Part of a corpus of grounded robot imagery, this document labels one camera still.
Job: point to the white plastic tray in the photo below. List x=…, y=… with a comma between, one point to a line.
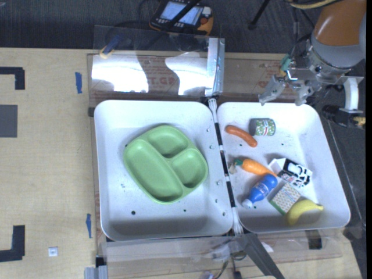
x=116, y=121
x=296, y=144

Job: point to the yellow banana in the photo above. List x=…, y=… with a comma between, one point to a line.
x=302, y=209

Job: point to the black and white carton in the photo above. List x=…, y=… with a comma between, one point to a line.
x=296, y=173

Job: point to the blue bottle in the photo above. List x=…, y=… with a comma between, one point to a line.
x=261, y=189

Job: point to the green patterned packet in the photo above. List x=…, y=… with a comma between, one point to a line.
x=284, y=198

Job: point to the black cylinder on white bracket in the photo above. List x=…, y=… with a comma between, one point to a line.
x=343, y=113

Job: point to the green divided plate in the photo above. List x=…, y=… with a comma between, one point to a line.
x=151, y=167

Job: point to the orange sausage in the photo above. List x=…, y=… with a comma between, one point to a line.
x=241, y=135

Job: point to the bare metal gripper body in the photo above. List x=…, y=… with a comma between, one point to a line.
x=305, y=71

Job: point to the orange carrot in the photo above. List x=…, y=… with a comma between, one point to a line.
x=255, y=167

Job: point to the green and white can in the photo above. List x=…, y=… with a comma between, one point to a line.
x=263, y=127

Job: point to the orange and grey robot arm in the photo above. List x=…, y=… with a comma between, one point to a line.
x=340, y=25

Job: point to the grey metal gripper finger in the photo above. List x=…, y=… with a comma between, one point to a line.
x=271, y=90
x=303, y=95

